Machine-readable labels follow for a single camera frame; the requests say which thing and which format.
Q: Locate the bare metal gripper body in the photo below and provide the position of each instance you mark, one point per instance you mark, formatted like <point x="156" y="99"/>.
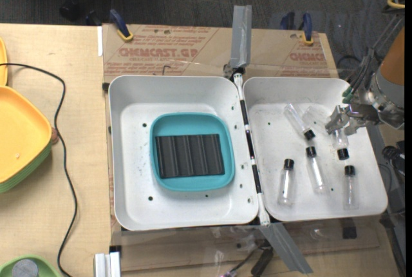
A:
<point x="383" y="113"/>

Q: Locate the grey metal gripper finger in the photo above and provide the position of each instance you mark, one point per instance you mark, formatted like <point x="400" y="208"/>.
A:
<point x="335" y="119"/>
<point x="354" y="128"/>

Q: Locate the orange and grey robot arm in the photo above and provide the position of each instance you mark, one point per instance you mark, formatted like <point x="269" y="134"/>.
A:
<point x="392" y="60"/>

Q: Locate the clear bottle with black cap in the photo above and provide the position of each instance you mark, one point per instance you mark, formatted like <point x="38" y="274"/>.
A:
<point x="315" y="172"/>
<point x="286" y="185"/>
<point x="350" y="190"/>
<point x="340" y="142"/>
<point x="296" y="119"/>

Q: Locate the thin black and white rod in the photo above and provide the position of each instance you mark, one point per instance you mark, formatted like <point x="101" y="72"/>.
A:
<point x="247" y="130"/>

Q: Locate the white plastic tray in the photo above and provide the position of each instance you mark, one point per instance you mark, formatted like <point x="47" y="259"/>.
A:
<point x="267" y="179"/>
<point x="135" y="205"/>

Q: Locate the black ridged insert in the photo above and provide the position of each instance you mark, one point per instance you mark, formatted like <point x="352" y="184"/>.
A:
<point x="190" y="156"/>

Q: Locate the teal plastic plate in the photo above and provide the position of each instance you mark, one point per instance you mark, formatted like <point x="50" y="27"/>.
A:
<point x="193" y="184"/>

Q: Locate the brown cardboard board red print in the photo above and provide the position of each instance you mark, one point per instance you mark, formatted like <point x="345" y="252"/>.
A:
<point x="193" y="47"/>

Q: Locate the small brown round disc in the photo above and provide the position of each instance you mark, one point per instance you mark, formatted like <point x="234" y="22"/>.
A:
<point x="55" y="135"/>

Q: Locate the green divided plate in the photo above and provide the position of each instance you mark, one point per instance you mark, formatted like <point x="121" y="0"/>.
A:
<point x="48" y="266"/>
<point x="38" y="174"/>

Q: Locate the yellow divided plate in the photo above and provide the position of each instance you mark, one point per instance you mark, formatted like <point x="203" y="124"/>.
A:
<point x="19" y="134"/>

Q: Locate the grey metal can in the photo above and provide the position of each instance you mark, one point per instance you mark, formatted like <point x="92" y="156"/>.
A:
<point x="25" y="269"/>

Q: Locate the black cylinder on white bracket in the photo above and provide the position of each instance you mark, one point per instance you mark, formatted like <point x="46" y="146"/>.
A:
<point x="393" y="155"/>

